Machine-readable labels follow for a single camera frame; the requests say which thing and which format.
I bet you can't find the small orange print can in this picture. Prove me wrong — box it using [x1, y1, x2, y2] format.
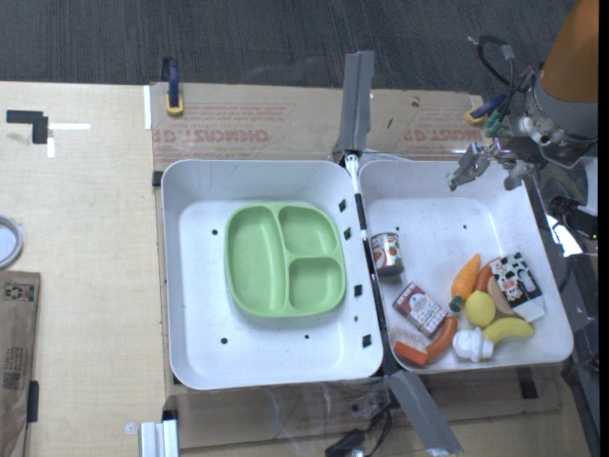
[369, 231, 405, 278]

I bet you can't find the red orange sausage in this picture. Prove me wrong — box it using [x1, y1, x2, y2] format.
[473, 256, 501, 294]

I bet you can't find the brown cardboard board red print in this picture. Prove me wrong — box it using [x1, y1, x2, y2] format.
[149, 81, 563, 449]

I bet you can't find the orange pizza slice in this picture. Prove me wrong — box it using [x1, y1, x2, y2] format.
[388, 326, 430, 368]

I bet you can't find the black cylinder on white bracket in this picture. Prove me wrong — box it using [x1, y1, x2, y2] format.
[547, 157, 599, 242]

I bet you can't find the green divided plate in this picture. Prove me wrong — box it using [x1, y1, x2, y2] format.
[224, 202, 347, 319]

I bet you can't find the cow print milk carton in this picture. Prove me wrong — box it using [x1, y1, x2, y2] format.
[488, 251, 546, 324]

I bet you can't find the orange carrot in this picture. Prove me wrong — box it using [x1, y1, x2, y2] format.
[448, 253, 482, 313]

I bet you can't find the yellow banana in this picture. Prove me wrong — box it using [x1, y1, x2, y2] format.
[481, 316, 536, 345]

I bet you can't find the tan bread slice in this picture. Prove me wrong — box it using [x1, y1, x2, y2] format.
[486, 275, 519, 317]

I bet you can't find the white plastic bottle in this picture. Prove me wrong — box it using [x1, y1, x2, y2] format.
[451, 327, 496, 365]

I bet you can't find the brown paper packet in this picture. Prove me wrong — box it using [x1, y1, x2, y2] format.
[0, 269, 42, 457]

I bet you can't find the red and white carton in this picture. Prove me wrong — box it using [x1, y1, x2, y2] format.
[391, 281, 449, 339]

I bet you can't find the white plastic tray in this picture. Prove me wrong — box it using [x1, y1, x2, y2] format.
[160, 158, 384, 391]
[357, 158, 576, 376]

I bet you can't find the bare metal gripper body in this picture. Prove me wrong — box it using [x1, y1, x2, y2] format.
[489, 112, 599, 171]

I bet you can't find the yellow lemon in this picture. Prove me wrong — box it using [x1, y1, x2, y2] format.
[463, 289, 498, 329]

